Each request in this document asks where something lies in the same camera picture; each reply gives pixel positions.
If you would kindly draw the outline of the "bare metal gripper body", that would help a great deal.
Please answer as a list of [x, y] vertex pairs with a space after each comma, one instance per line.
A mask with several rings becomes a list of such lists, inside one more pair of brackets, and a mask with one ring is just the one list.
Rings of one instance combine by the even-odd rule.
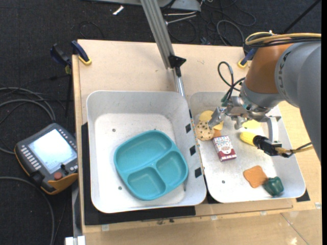
[[251, 102], [248, 98], [232, 96], [227, 103], [224, 113], [230, 117], [242, 117], [261, 120], [271, 108], [261, 107]]

